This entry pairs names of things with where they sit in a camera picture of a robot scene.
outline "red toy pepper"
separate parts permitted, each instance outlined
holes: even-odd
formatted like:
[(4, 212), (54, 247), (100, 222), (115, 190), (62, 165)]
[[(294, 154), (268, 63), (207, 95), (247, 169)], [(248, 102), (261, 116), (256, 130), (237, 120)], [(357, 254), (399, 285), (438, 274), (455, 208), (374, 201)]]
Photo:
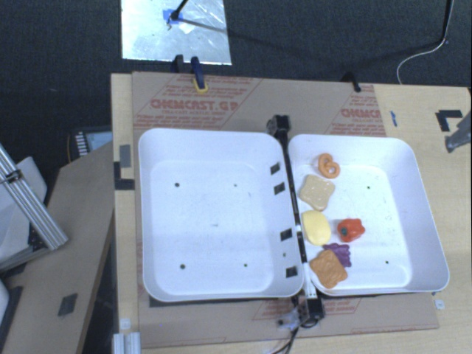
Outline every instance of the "red toy pepper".
[(338, 224), (338, 233), (341, 240), (345, 243), (360, 237), (366, 229), (362, 226), (361, 219), (344, 219)]

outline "white tray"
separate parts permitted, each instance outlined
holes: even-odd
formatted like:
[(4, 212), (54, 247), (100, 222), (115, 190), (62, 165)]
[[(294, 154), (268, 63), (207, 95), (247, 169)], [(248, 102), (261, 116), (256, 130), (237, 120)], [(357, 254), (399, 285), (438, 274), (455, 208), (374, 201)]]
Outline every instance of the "white tray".
[[(331, 180), (336, 189), (324, 215), (330, 243), (343, 244), (336, 227), (360, 218), (366, 232), (350, 245), (348, 278), (326, 289), (311, 272), (315, 286), (331, 296), (438, 291), (449, 280), (420, 172), (412, 149), (399, 139), (298, 135), (289, 144), (296, 191), (306, 175), (321, 176), (317, 158), (329, 153), (341, 166)], [(299, 198), (300, 214), (311, 207)], [(305, 241), (308, 261), (323, 250)]]
[(276, 139), (157, 128), (139, 140), (139, 171), (143, 278), (152, 297), (284, 297), (300, 290), (294, 213)]

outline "metal sheet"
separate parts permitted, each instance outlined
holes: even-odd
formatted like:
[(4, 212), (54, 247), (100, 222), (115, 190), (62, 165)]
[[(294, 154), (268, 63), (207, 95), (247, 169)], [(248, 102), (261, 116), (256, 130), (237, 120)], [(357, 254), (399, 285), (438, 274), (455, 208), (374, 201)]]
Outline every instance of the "metal sheet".
[(231, 65), (223, 0), (189, 0), (181, 19), (167, 25), (169, 12), (182, 0), (122, 0), (122, 56), (124, 59)]

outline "dark floor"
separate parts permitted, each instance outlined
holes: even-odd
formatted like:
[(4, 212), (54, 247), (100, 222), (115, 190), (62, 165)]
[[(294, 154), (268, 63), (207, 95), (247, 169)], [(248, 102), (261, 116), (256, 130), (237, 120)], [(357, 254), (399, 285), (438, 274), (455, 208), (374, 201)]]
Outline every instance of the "dark floor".
[[(224, 0), (233, 65), (204, 71), (397, 83), (399, 62), (441, 38), (446, 1)], [(110, 124), (111, 73), (169, 71), (121, 58), (120, 0), (0, 0), (0, 12), (0, 143), (45, 178), (67, 162), (70, 131)], [(408, 62), (404, 83), (471, 86), (471, 13), (455, 0), (448, 44)]]

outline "white cable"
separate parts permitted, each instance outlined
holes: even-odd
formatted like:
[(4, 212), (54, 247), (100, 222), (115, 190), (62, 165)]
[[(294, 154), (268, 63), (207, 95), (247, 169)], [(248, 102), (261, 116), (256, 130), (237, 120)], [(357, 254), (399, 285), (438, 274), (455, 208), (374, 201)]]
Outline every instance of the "white cable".
[(414, 54), (412, 56), (409, 56), (407, 57), (407, 59), (403, 59), (400, 64), (398, 64), (398, 67), (397, 67), (397, 79), (398, 79), (398, 83), (401, 85), (402, 82), (401, 82), (401, 79), (400, 79), (400, 68), (403, 64), (405, 64), (407, 61), (413, 59), (413, 58), (416, 58), (416, 57), (419, 57), (419, 56), (422, 56), (422, 55), (427, 55), (427, 54), (432, 54), (433, 52), (439, 50), (443, 44), (446, 42), (446, 37), (448, 35), (448, 30), (449, 30), (449, 23), (451, 22), (451, 16), (452, 16), (452, 9), (454, 7), (454, 0), (451, 0), (451, 10), (449, 11), (449, 17), (448, 17), (448, 21), (446, 22), (446, 25), (445, 25), (445, 30), (444, 30), (444, 36), (442, 37), (442, 40), (440, 42), (440, 44), (438, 44), (436, 47), (434, 47), (432, 50), (429, 50), (429, 51), (425, 51), (425, 52), (420, 52), (418, 54)]

